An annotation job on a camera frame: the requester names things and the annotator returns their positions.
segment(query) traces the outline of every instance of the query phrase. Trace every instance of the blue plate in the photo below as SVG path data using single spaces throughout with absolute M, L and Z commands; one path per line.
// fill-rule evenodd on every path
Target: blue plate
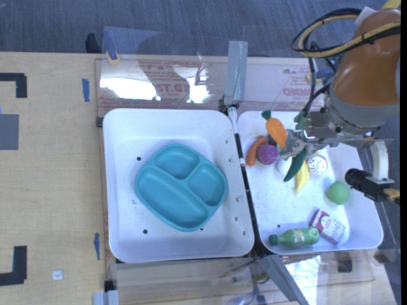
M 228 185 L 222 171 L 201 154 L 182 144 L 169 144 L 139 170 L 134 188 L 162 221 L 180 231 L 195 231 L 220 207 Z

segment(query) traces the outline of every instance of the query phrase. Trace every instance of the wooden table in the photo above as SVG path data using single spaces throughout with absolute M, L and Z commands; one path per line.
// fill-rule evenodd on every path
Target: wooden table
M 0 286 L 2 304 L 91 304 L 92 293 L 104 289 L 101 129 L 95 124 L 98 58 L 0 53 L 0 72 L 24 73 L 28 92 L 27 98 L 16 98 L 15 83 L 0 81 L 1 114 L 19 114 L 18 150 L 0 150 L 0 274 L 12 271 L 14 247 L 27 246 L 27 278 Z M 88 102 L 82 79 L 89 82 Z M 371 269 L 371 281 L 318 287 L 318 300 L 395 304 L 384 267 Z M 276 293 L 265 291 L 269 303 L 284 302 Z

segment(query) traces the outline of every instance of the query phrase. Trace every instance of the bottle cap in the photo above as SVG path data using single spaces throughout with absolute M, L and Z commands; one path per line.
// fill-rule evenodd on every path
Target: bottle cap
M 268 237 L 268 242 L 271 246 L 275 246 L 279 243 L 279 238 L 277 237 L 277 235 L 270 235 Z

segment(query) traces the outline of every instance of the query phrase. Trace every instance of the green bottle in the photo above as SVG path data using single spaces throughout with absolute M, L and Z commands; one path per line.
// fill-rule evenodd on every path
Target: green bottle
M 289 247 L 315 244 L 319 240 L 319 230 L 316 227 L 289 229 L 281 235 L 270 235 L 268 242 L 271 246 L 283 244 Z

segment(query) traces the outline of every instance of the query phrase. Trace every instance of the brown sausage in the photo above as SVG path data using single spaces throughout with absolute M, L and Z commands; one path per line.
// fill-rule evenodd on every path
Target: brown sausage
M 246 154 L 246 165 L 247 166 L 253 166 L 256 164 L 256 156 L 257 156 L 257 150 L 259 150 L 261 145 L 264 145 L 267 143 L 267 138 L 264 136 L 258 137 L 250 146 L 249 150 L 247 151 Z

